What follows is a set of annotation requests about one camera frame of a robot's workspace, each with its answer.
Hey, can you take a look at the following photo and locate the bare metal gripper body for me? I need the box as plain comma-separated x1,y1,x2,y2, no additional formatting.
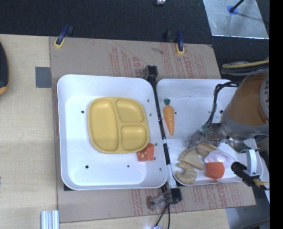
210,123,260,154

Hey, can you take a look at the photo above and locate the tan bread roll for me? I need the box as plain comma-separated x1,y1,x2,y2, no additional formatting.
195,141,220,158

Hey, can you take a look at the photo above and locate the white fried egg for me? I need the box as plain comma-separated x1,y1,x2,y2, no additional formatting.
204,149,235,169

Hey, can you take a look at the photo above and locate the tan bread slice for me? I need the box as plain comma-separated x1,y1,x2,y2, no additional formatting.
178,147,205,171

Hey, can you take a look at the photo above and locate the orange-red cup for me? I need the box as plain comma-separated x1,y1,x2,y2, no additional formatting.
205,162,226,179

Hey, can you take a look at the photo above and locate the white plastic tray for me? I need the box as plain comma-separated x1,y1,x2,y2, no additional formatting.
156,78,264,187
57,74,168,191

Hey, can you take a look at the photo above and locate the orange carrot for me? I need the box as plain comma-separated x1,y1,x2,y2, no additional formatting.
163,98,176,136

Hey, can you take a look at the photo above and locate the tan croissant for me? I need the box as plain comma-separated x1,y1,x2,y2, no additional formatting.
175,162,198,185

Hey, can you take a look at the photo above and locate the thin black and white rod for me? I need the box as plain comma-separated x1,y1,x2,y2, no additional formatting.
150,76,178,189

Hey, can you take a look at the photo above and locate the red carton with yellow star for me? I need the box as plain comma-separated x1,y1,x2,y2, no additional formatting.
136,143,155,162

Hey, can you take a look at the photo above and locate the yellow divided plate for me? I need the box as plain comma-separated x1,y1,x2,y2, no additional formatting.
87,96,150,155

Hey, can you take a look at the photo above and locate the brown cardboard board red print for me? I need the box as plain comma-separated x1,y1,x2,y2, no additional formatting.
49,36,257,223

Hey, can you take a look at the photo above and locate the black cylinder on white bracket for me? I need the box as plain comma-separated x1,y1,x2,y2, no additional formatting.
231,149,263,187

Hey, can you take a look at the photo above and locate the black block with thin wires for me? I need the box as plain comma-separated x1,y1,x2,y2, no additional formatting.
142,65,159,81
170,187,183,204

